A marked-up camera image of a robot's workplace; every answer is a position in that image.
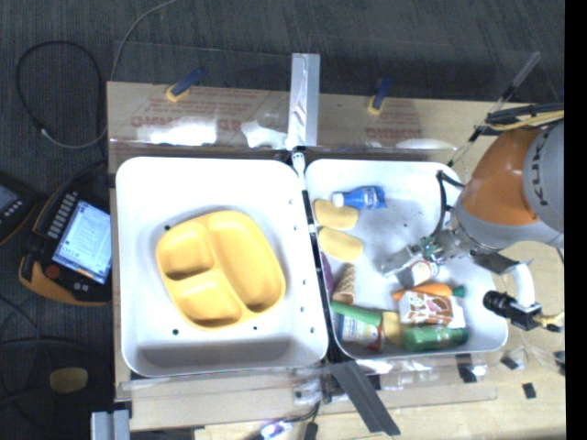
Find black cylinder on white bracket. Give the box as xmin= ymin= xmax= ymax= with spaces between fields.
xmin=482 ymin=261 xmax=545 ymax=332

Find small white orange bottle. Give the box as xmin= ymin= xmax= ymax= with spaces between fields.
xmin=409 ymin=258 xmax=440 ymax=288

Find yellow rounded toy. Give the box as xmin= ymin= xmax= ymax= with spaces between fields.
xmin=381 ymin=311 xmax=408 ymax=347

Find purple toy grapes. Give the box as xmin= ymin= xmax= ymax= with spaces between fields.
xmin=320 ymin=251 xmax=337 ymax=293

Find yellow divided plate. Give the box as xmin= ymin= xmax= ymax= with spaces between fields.
xmin=154 ymin=209 xmax=287 ymax=331

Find orange toy carrot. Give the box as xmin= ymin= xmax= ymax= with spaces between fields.
xmin=392 ymin=282 xmax=467 ymax=302

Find white and orange carton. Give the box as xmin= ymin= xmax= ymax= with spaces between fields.
xmin=397 ymin=290 xmax=467 ymax=330

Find tan toy bread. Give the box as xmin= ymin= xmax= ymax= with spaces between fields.
xmin=313 ymin=198 xmax=360 ymax=231
xmin=317 ymin=226 xmax=365 ymax=263

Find white can with label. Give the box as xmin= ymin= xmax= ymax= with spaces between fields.
xmin=336 ymin=313 xmax=385 ymax=353

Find blue bottle white cap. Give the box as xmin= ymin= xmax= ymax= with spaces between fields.
xmin=330 ymin=185 xmax=387 ymax=212

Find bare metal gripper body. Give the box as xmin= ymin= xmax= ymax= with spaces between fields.
xmin=409 ymin=226 xmax=476 ymax=266

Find green bottle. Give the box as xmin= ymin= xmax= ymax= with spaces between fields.
xmin=402 ymin=325 xmax=470 ymax=354

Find brown cardboard board red print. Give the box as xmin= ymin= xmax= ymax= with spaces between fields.
xmin=105 ymin=81 xmax=566 ymax=433

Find brown waffle cone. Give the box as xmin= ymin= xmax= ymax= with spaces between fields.
xmin=331 ymin=262 xmax=358 ymax=306

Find white plastic tray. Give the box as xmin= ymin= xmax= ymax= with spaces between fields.
xmin=114 ymin=155 xmax=330 ymax=379
xmin=304 ymin=158 xmax=509 ymax=361

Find yellow oval object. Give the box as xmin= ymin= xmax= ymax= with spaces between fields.
xmin=49 ymin=367 xmax=90 ymax=395

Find green toy cylinder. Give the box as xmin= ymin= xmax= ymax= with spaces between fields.
xmin=329 ymin=300 xmax=383 ymax=327

